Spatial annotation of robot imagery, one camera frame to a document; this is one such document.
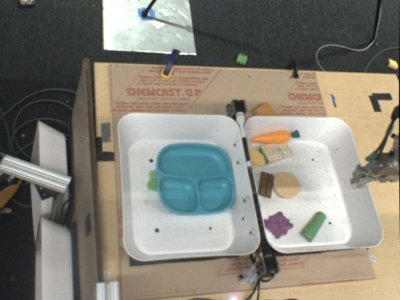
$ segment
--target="carrot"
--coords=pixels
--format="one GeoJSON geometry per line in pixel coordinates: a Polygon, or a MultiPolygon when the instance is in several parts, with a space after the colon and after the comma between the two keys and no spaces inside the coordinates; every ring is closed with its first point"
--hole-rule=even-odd
{"type": "Polygon", "coordinates": [[[299,138],[300,134],[299,131],[295,130],[292,133],[289,133],[285,130],[275,131],[270,133],[265,133],[260,136],[255,136],[251,138],[251,141],[256,143],[286,143],[291,138],[299,138]]]}

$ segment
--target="blue clip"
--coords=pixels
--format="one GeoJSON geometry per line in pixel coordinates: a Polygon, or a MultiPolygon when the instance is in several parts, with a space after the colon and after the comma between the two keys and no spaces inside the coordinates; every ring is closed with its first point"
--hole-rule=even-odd
{"type": "Polygon", "coordinates": [[[336,98],[333,94],[331,94],[333,106],[336,108],[336,98]]]}
{"type": "Polygon", "coordinates": [[[180,51],[177,49],[173,49],[171,55],[169,56],[167,65],[163,67],[161,71],[161,77],[164,79],[169,79],[173,74],[173,65],[176,62],[176,59],[179,56],[180,51]]]}
{"type": "Polygon", "coordinates": [[[151,18],[155,18],[156,17],[156,12],[153,9],[150,9],[149,14],[147,15],[147,17],[142,17],[142,12],[146,10],[145,7],[140,7],[137,11],[139,13],[139,17],[143,20],[143,21],[149,21],[151,20],[151,18]]]}

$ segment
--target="blue divided plate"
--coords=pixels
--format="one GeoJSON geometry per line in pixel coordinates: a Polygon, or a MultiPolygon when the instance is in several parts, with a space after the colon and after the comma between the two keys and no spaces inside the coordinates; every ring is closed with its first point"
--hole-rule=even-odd
{"type": "Polygon", "coordinates": [[[168,145],[158,154],[156,170],[161,201],[174,213],[220,213],[234,201],[231,160],[217,146],[168,145]]]}

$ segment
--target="black floor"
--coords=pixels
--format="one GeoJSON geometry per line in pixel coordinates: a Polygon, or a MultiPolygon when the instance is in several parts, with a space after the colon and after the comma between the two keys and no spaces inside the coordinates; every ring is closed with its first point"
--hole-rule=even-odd
{"type": "MultiPolygon", "coordinates": [[[[179,64],[235,66],[237,54],[244,53],[249,58],[247,66],[255,68],[284,69],[295,60],[299,69],[319,70],[315,60],[319,47],[341,44],[363,48],[369,44],[377,1],[190,0],[197,56],[181,56],[179,64]]],[[[400,0],[382,0],[376,43],[364,52],[324,49],[319,57],[323,67],[327,71],[361,72],[374,55],[398,47],[399,10],[400,0]]],[[[165,63],[168,58],[104,51],[102,31],[102,0],[36,0],[36,7],[31,9],[20,8],[18,0],[0,0],[1,109],[7,112],[35,91],[76,90],[85,57],[91,61],[129,63],[165,63]]],[[[388,58],[398,62],[399,49],[378,56],[369,71],[396,74],[386,67],[388,58]]],[[[7,114],[9,128],[19,110],[42,99],[73,105],[74,96],[49,92],[27,99],[7,114]]],[[[53,102],[40,102],[27,107],[17,117],[16,126],[33,117],[68,122],[70,112],[53,102]]],[[[49,124],[68,133],[62,124],[49,124]]],[[[23,147],[33,140],[33,134],[31,123],[16,134],[16,139],[23,147]]],[[[3,121],[0,146],[8,147],[3,121]]],[[[24,151],[29,154],[29,150],[27,147],[24,151]]],[[[16,194],[15,201],[30,204],[28,187],[16,194]]],[[[34,299],[31,211],[14,201],[7,206],[12,208],[12,214],[0,214],[0,299],[34,299]]]]}

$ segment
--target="black wire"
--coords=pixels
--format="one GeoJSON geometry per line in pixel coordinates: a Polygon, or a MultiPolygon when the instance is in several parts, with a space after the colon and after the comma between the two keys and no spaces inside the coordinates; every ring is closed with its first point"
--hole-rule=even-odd
{"type": "MultiPolygon", "coordinates": [[[[15,136],[15,130],[16,130],[16,124],[17,124],[17,120],[19,118],[19,116],[21,115],[21,113],[28,108],[29,106],[32,106],[34,104],[37,103],[54,103],[54,104],[58,104],[60,106],[63,106],[67,109],[69,109],[70,111],[72,111],[73,109],[68,106],[67,104],[61,102],[61,101],[57,101],[57,100],[51,100],[51,99],[43,99],[43,100],[36,100],[36,101],[32,101],[30,103],[28,103],[27,105],[25,105],[24,107],[22,107],[21,110],[18,111],[18,113],[16,114],[16,117],[14,118],[14,123],[12,124],[12,141],[11,141],[11,149],[14,152],[14,136],[15,136]]],[[[22,151],[22,153],[24,154],[24,156],[26,156],[28,159],[30,158],[29,155],[27,155],[25,152],[22,151]]]]}
{"type": "MultiPolygon", "coordinates": [[[[1,109],[1,106],[0,106],[0,114],[2,117],[4,116],[4,112],[3,112],[3,109],[1,109]]],[[[6,136],[7,136],[7,150],[11,152],[11,136],[10,136],[10,130],[8,128],[8,123],[7,123],[6,119],[4,119],[4,128],[6,130],[6,136]]]]}
{"type": "Polygon", "coordinates": [[[392,130],[393,130],[393,126],[394,126],[394,122],[395,122],[395,121],[396,121],[395,119],[392,119],[392,121],[390,122],[389,126],[388,126],[387,129],[386,129],[386,134],[385,134],[385,136],[383,137],[382,142],[380,143],[380,145],[379,145],[379,146],[377,147],[377,149],[375,150],[375,152],[377,153],[376,156],[375,156],[375,160],[377,160],[378,157],[382,154],[382,152],[383,152],[383,150],[384,150],[384,148],[385,148],[386,142],[388,141],[388,138],[389,138],[389,136],[390,136],[390,133],[391,133],[392,130]]]}
{"type": "Polygon", "coordinates": [[[369,62],[367,63],[367,65],[366,65],[366,67],[365,67],[365,69],[364,69],[364,72],[365,72],[365,73],[367,72],[367,70],[368,70],[369,66],[371,65],[371,63],[372,63],[377,57],[379,57],[382,53],[385,53],[385,52],[390,51],[390,50],[396,50],[396,49],[399,49],[399,47],[389,47],[389,48],[383,49],[382,51],[379,51],[377,54],[375,54],[375,56],[373,56],[373,57],[371,58],[371,60],[369,60],[369,62]]]}
{"type": "Polygon", "coordinates": [[[268,276],[268,277],[269,277],[268,279],[266,279],[265,277],[266,277],[266,276],[262,276],[262,277],[260,278],[260,281],[261,281],[262,283],[268,283],[269,281],[271,281],[272,279],[274,279],[274,276],[268,276]]]}
{"type": "Polygon", "coordinates": [[[74,198],[73,197],[70,197],[67,201],[65,201],[63,204],[62,204],[62,206],[61,206],[61,212],[60,212],[60,215],[61,216],[63,216],[63,212],[64,212],[64,207],[65,207],[65,205],[68,203],[69,204],[69,202],[70,201],[72,201],[74,198]]]}
{"type": "Polygon", "coordinates": [[[26,154],[26,153],[24,152],[24,149],[26,149],[26,148],[29,147],[29,146],[20,147],[20,145],[19,145],[19,143],[18,143],[18,139],[17,139],[17,133],[18,133],[18,131],[21,130],[21,128],[24,127],[25,125],[27,125],[27,124],[29,124],[29,123],[36,122],[36,121],[52,121],[52,122],[55,122],[55,123],[62,124],[63,126],[66,126],[67,128],[69,128],[69,124],[68,124],[68,123],[66,123],[66,122],[64,122],[64,121],[61,121],[61,120],[58,120],[58,119],[54,119],[54,118],[52,118],[52,117],[37,117],[37,118],[34,118],[34,119],[30,119],[30,120],[28,120],[28,121],[25,121],[24,123],[20,124],[20,125],[14,130],[14,132],[13,132],[13,134],[12,134],[12,137],[11,137],[11,144],[12,144],[12,148],[11,148],[11,149],[12,149],[12,153],[13,153],[15,156],[17,156],[18,153],[22,153],[23,155],[25,155],[26,157],[28,157],[28,159],[30,158],[30,155],[28,155],[28,154],[26,154]],[[15,151],[15,150],[14,150],[14,143],[15,143],[15,145],[17,146],[18,151],[15,151]]]}
{"type": "MultiPolygon", "coordinates": [[[[251,291],[251,294],[244,300],[250,300],[254,296],[254,293],[256,293],[256,291],[257,291],[257,300],[258,300],[260,297],[260,279],[257,280],[256,285],[254,286],[254,288],[251,291]]],[[[211,299],[208,297],[193,297],[190,300],[214,300],[214,299],[211,299]]]]}
{"type": "Polygon", "coordinates": [[[54,92],[54,91],[56,91],[56,92],[65,92],[65,93],[76,94],[76,91],[67,90],[67,89],[61,89],[61,88],[51,88],[51,89],[45,89],[45,90],[36,91],[36,92],[31,93],[30,95],[28,95],[28,96],[22,98],[22,99],[19,100],[17,103],[13,104],[6,112],[4,112],[4,113],[2,114],[2,116],[0,117],[0,121],[1,121],[2,119],[4,119],[4,118],[7,116],[7,114],[9,114],[15,107],[17,107],[20,103],[22,103],[22,102],[25,101],[26,99],[29,99],[29,98],[31,98],[31,97],[33,97],[33,96],[36,96],[36,95],[38,95],[38,94],[41,94],[41,93],[54,92]]]}
{"type": "Polygon", "coordinates": [[[381,9],[382,9],[382,0],[377,0],[376,3],[376,12],[375,12],[375,23],[374,23],[374,32],[372,35],[372,41],[375,41],[378,37],[378,27],[381,19],[381,9]]]}
{"type": "Polygon", "coordinates": [[[24,203],[22,203],[22,202],[19,202],[19,201],[18,201],[17,199],[15,199],[15,198],[11,199],[11,201],[12,201],[13,203],[17,204],[17,205],[20,206],[20,207],[24,207],[24,208],[27,208],[27,209],[32,209],[32,206],[30,206],[30,205],[28,205],[28,204],[24,204],[24,203]]]}

